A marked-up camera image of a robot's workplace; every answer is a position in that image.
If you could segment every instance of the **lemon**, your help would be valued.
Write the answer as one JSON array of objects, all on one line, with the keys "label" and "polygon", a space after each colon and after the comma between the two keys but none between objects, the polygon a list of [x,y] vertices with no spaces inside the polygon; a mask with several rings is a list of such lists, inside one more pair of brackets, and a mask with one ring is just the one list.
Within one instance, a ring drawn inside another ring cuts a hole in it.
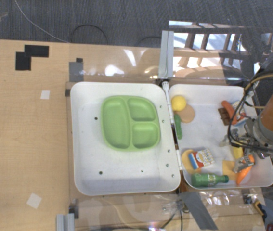
[{"label": "lemon", "polygon": [[171,99],[173,111],[181,111],[186,107],[186,100],[183,96],[175,96]]}]

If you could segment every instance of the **wooden surface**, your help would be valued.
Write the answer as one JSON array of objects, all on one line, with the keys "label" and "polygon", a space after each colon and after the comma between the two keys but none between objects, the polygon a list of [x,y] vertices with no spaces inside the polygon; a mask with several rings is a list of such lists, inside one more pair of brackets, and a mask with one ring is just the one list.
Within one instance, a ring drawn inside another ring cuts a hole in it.
[{"label": "wooden surface", "polygon": [[[48,45],[50,56],[32,58],[31,71],[16,71],[15,53],[24,51],[25,44]],[[76,220],[78,230],[120,223],[137,227],[140,221],[154,219],[150,223],[159,224],[169,218],[161,208],[169,200],[162,195],[92,198],[77,192],[69,163],[65,97],[69,62],[76,58],[83,58],[91,81],[94,75],[105,75],[110,65],[130,79],[147,71],[150,81],[157,73],[159,50],[0,40],[0,231],[55,230],[56,214],[67,214],[74,198],[79,199],[82,214]],[[48,100],[40,99],[43,90],[50,91]],[[37,209],[26,204],[32,193],[42,198]],[[240,200],[207,208],[219,230],[264,230],[261,216]],[[191,214],[183,218],[183,230],[198,230]],[[177,216],[167,230],[179,228]]]}]

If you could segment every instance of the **white tape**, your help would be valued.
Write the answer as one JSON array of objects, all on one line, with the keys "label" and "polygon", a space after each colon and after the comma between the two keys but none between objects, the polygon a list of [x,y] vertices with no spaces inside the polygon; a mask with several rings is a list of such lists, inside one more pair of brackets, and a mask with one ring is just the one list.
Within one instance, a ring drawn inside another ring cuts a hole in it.
[{"label": "white tape", "polygon": [[50,90],[43,90],[41,93],[41,99],[50,99]]},{"label": "white tape", "polygon": [[27,204],[35,209],[37,209],[40,205],[42,198],[38,195],[32,193],[27,201]]}]

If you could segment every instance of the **green plate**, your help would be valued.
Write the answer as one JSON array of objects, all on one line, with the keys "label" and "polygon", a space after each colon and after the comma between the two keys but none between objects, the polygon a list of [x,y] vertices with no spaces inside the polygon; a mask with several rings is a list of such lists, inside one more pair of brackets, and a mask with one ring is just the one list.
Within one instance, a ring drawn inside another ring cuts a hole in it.
[{"label": "green plate", "polygon": [[150,149],[160,141],[155,106],[146,98],[112,96],[101,108],[101,126],[106,144],[116,150]]}]

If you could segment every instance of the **gray carpet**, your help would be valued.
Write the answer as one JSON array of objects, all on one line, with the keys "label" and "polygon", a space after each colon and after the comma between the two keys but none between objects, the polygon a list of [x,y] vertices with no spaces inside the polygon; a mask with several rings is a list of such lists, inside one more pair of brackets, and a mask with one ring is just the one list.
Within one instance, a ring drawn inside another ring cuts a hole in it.
[{"label": "gray carpet", "polygon": [[[36,24],[70,41],[81,24],[98,26],[110,45],[133,46],[147,36],[161,36],[168,20],[273,27],[273,0],[17,0]],[[0,39],[56,41],[31,25],[13,0],[0,0],[0,12],[9,12],[0,25]],[[79,28],[74,42],[106,44],[93,26]],[[149,38],[141,46],[159,46]]]}]

